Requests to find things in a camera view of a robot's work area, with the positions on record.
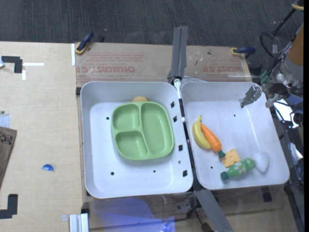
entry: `wooden surface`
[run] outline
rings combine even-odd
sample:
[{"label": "wooden surface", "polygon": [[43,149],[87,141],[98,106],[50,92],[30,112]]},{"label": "wooden surface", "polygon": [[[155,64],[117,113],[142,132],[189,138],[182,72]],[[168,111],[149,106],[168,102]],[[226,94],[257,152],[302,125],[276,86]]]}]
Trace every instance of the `wooden surface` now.
[{"label": "wooden surface", "polygon": [[[76,74],[70,44],[0,42],[1,56],[45,66],[0,69],[0,110],[9,112],[17,137],[0,189],[0,209],[18,194],[17,215],[0,220],[1,232],[67,232],[64,214],[80,214],[81,166]],[[54,171],[42,170],[51,164]]]}]

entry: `toy carrot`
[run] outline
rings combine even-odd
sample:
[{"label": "toy carrot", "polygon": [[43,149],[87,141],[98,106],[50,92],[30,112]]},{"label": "toy carrot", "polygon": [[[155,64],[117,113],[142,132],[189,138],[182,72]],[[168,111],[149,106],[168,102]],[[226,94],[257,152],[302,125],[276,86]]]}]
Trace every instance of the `toy carrot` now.
[{"label": "toy carrot", "polygon": [[219,153],[219,158],[222,158],[225,156],[225,153],[221,150],[222,145],[219,141],[219,139],[211,132],[211,130],[209,130],[205,125],[203,125],[201,123],[201,130],[205,136],[205,138],[207,139],[207,141],[209,142],[209,144],[211,145],[211,148],[214,151],[217,151]]}]

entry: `white tray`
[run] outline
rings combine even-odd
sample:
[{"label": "white tray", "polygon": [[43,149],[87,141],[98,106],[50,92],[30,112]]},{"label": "white tray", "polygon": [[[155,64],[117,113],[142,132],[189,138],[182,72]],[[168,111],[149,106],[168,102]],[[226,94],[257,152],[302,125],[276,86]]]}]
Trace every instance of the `white tray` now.
[{"label": "white tray", "polygon": [[[273,124],[270,110],[265,107],[264,94],[252,104],[240,107],[239,99],[253,83],[188,82],[182,86],[184,113],[193,151],[197,178],[210,190],[278,185],[288,181],[290,171]],[[256,152],[266,152],[269,167],[265,173],[257,168],[241,178],[222,181],[226,171],[218,153],[202,149],[192,135],[197,117],[220,140],[224,152],[236,149],[240,159],[253,158]]]},{"label": "white tray", "polygon": [[[169,114],[174,134],[174,149],[169,155],[152,160],[128,160],[117,152],[112,139],[112,112],[136,96],[160,103]],[[90,82],[81,90],[81,104],[85,186],[93,197],[181,193],[191,188],[191,163],[178,96],[172,85],[164,82]]]}]

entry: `orange carrot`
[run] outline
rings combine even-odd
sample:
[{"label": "orange carrot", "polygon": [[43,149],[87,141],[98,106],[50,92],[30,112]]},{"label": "orange carrot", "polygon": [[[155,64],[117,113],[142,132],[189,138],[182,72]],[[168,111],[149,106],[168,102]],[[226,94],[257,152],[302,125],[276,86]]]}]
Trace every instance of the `orange carrot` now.
[{"label": "orange carrot", "polygon": [[201,123],[201,130],[202,130],[204,136],[206,137],[207,141],[211,145],[211,148],[214,151],[220,151],[222,145],[221,145],[219,139],[202,123]]}]

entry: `bottle cap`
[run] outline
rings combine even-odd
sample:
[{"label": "bottle cap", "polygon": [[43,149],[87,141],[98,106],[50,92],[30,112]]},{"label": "bottle cap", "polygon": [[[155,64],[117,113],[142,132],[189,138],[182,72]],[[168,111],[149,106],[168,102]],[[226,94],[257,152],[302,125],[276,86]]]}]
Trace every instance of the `bottle cap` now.
[{"label": "bottle cap", "polygon": [[221,178],[222,178],[223,180],[227,180],[227,179],[228,179],[228,174],[227,174],[227,172],[222,172],[220,175],[221,175]]}]

